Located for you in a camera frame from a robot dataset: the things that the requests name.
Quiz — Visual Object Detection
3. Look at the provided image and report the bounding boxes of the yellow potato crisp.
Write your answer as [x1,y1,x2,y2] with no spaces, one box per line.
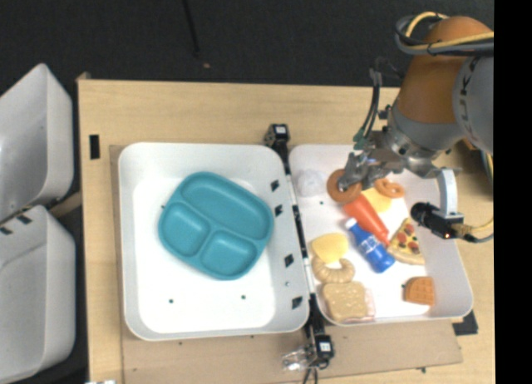
[310,232,351,264]

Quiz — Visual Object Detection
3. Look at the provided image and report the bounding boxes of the pizza slice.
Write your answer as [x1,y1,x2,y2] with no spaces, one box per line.
[387,217,426,267]

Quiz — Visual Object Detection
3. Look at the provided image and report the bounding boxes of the pink clear packet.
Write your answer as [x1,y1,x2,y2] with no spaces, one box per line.
[343,288,377,325]

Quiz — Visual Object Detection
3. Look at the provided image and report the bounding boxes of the tan croissant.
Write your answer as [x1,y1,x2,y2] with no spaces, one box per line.
[311,254,357,285]

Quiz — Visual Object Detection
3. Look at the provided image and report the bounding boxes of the brown doughnut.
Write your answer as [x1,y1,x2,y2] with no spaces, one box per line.
[326,168,364,204]

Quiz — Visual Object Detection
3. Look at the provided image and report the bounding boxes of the blue bottle with white cap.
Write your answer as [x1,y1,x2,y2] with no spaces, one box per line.
[344,217,397,274]

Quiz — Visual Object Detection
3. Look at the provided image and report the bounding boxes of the orange waffle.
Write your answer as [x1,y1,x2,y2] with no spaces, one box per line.
[401,275,436,308]

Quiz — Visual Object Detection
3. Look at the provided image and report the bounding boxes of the thin black and white rod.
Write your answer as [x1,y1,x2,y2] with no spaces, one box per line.
[278,140,323,338]

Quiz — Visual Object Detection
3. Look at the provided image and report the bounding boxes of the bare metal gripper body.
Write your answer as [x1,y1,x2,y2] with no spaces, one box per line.
[353,130,442,179]

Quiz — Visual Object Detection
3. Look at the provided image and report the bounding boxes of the black block with thin wires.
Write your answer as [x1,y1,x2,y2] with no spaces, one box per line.
[264,123,290,147]
[312,333,334,362]

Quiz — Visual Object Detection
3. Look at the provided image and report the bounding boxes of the blue divided plate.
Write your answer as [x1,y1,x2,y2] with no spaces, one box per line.
[157,170,276,282]

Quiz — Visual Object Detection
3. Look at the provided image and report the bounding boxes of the tan bread slice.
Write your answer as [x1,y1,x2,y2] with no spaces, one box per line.
[320,281,368,323]

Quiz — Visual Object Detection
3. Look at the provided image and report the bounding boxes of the black cylinder on white bracket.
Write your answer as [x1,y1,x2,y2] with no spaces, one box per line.
[410,168,466,241]

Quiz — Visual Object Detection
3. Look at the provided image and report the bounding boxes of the yellow cheese wedge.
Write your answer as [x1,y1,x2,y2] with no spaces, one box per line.
[360,187,394,214]

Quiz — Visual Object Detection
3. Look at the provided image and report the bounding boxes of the clear plastic lump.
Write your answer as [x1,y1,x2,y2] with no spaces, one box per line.
[295,168,328,198]

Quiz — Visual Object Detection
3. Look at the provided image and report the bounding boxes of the orange pretzel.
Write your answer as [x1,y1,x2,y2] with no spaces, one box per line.
[374,178,406,199]

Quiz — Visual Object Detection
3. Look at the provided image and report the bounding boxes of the white plastic tray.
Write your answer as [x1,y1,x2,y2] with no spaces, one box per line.
[117,141,311,342]
[288,144,475,327]

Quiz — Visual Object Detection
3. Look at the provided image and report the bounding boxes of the orange bottle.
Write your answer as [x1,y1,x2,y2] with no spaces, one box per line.
[342,195,392,247]

